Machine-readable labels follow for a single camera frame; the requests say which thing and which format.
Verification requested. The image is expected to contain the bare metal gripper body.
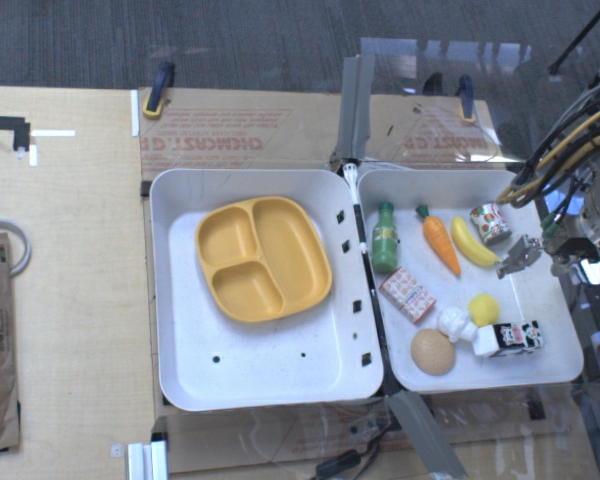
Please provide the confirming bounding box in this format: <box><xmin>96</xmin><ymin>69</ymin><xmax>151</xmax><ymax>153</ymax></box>
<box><xmin>541</xmin><ymin>190</ymin><xmax>600</xmax><ymax>264</ymax></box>

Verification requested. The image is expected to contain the white can with red print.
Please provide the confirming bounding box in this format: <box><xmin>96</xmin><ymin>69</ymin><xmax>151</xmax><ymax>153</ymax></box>
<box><xmin>469</xmin><ymin>202</ymin><xmax>513</xmax><ymax>247</ymax></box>

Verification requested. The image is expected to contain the yellow banana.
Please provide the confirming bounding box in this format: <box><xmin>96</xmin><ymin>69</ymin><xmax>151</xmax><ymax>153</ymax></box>
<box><xmin>449</xmin><ymin>215</ymin><xmax>504</xmax><ymax>269</ymax></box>

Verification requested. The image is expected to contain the yellow lemon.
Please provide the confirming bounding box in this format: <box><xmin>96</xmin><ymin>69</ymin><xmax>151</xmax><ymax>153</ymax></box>
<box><xmin>466</xmin><ymin>293</ymin><xmax>502</xmax><ymax>329</ymax></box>

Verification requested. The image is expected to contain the black and white milk carton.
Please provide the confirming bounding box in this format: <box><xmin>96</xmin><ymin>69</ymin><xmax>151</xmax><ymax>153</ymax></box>
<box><xmin>471</xmin><ymin>319</ymin><xmax>545</xmax><ymax>360</ymax></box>

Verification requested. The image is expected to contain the orange carrot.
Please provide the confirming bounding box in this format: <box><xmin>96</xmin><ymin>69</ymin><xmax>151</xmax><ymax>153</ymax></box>
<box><xmin>414</xmin><ymin>203</ymin><xmax>463</xmax><ymax>278</ymax></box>

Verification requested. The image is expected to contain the white plastic tray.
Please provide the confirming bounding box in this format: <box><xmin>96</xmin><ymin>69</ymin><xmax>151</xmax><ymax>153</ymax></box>
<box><xmin>148</xmin><ymin>167</ymin><xmax>385</xmax><ymax>413</ymax></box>
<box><xmin>357</xmin><ymin>167</ymin><xmax>585</xmax><ymax>395</ymax></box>

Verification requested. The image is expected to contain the orange and white carton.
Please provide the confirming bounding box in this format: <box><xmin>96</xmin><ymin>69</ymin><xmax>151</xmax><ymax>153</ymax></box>
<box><xmin>377</xmin><ymin>266</ymin><xmax>438</xmax><ymax>326</ymax></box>

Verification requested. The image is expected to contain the tan round bread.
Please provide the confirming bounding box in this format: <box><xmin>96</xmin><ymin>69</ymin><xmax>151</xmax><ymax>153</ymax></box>
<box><xmin>409</xmin><ymin>328</ymin><xmax>457</xmax><ymax>377</ymax></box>

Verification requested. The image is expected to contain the green bottle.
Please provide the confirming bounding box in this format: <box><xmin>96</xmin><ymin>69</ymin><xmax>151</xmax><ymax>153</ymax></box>
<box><xmin>370</xmin><ymin>201</ymin><xmax>400</xmax><ymax>276</ymax></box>

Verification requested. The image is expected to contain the yellow divided plate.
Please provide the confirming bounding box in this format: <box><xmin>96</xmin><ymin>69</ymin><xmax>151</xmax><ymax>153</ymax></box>
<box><xmin>194</xmin><ymin>195</ymin><xmax>334</xmax><ymax>325</ymax></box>

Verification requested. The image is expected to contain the brown cardboard board red print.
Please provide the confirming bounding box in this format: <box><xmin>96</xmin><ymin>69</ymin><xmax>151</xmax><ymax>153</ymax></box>
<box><xmin>138</xmin><ymin>86</ymin><xmax>549</xmax><ymax>474</ymax></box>

